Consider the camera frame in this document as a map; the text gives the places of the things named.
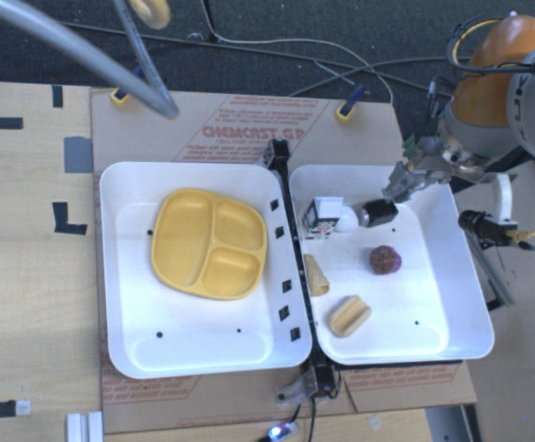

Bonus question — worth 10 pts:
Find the tan ice cream cone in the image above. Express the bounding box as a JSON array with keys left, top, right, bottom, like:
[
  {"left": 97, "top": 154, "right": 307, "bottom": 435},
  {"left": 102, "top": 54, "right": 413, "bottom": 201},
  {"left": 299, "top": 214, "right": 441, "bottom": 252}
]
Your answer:
[{"left": 302, "top": 252, "right": 331, "bottom": 298}]

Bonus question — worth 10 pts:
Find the purple brown doughnut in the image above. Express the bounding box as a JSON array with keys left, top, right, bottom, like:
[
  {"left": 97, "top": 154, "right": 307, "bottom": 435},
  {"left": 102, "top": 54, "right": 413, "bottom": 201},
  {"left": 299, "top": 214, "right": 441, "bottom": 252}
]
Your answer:
[{"left": 368, "top": 244, "right": 403, "bottom": 276}]

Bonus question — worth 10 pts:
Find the brown cardboard board, red print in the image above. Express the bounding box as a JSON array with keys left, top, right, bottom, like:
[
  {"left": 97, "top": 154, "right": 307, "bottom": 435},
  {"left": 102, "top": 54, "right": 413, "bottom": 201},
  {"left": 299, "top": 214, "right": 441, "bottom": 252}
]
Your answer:
[{"left": 89, "top": 87, "right": 479, "bottom": 435}]

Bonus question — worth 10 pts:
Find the tan bread bun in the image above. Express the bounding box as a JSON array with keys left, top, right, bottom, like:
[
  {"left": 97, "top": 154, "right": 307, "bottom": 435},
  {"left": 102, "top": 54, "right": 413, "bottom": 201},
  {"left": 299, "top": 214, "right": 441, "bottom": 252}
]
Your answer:
[{"left": 326, "top": 294, "right": 373, "bottom": 339}]

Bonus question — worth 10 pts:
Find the white carton, red green print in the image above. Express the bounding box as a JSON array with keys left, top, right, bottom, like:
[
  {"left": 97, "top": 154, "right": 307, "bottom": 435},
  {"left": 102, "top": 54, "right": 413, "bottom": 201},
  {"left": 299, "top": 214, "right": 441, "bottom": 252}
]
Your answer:
[{"left": 301, "top": 195, "right": 345, "bottom": 241}]

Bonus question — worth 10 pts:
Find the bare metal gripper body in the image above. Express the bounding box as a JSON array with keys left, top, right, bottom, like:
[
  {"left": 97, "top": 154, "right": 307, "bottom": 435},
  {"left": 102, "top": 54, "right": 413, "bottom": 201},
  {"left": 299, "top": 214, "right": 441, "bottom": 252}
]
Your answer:
[{"left": 407, "top": 129, "right": 492, "bottom": 186}]

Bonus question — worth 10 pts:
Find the white egg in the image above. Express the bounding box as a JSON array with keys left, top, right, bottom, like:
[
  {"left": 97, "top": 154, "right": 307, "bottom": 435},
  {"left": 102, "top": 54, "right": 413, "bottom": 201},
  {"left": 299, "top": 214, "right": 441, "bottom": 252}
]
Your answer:
[{"left": 333, "top": 204, "right": 361, "bottom": 235}]

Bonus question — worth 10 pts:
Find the black block with thin wires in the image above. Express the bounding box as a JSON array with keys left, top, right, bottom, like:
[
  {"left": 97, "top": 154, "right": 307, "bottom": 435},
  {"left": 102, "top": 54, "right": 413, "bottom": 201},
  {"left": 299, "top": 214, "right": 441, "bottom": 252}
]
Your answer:
[
  {"left": 311, "top": 363, "right": 343, "bottom": 399},
  {"left": 265, "top": 138, "right": 292, "bottom": 170}
]

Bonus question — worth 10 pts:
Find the black cylinder on white bracket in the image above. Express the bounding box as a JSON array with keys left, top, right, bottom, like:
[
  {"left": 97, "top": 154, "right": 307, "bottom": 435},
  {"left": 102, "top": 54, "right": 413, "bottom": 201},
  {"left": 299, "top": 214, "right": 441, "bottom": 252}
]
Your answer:
[{"left": 457, "top": 172, "right": 520, "bottom": 249}]

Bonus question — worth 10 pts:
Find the white plastic tray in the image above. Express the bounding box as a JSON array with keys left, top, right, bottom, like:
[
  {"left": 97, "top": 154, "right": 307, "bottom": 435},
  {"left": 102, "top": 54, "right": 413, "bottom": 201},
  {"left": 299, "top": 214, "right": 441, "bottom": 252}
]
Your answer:
[
  {"left": 288, "top": 163, "right": 496, "bottom": 366},
  {"left": 99, "top": 160, "right": 315, "bottom": 380}
]

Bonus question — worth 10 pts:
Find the yellow divided plate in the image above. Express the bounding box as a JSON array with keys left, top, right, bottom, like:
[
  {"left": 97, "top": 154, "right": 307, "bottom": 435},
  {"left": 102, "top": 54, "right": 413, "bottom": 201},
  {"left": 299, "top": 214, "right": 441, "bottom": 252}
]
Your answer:
[{"left": 149, "top": 187, "right": 269, "bottom": 302}]

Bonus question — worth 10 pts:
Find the black can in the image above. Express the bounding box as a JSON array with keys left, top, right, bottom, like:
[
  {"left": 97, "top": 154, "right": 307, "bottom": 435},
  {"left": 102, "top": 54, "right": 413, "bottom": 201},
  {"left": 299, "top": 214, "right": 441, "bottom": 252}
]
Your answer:
[{"left": 355, "top": 198, "right": 400, "bottom": 229}]

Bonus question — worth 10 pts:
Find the thin black rod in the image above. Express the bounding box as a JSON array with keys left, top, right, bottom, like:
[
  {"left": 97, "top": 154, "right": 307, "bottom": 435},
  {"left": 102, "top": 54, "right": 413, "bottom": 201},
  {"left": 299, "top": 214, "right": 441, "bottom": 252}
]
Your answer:
[{"left": 276, "top": 166, "right": 329, "bottom": 367}]

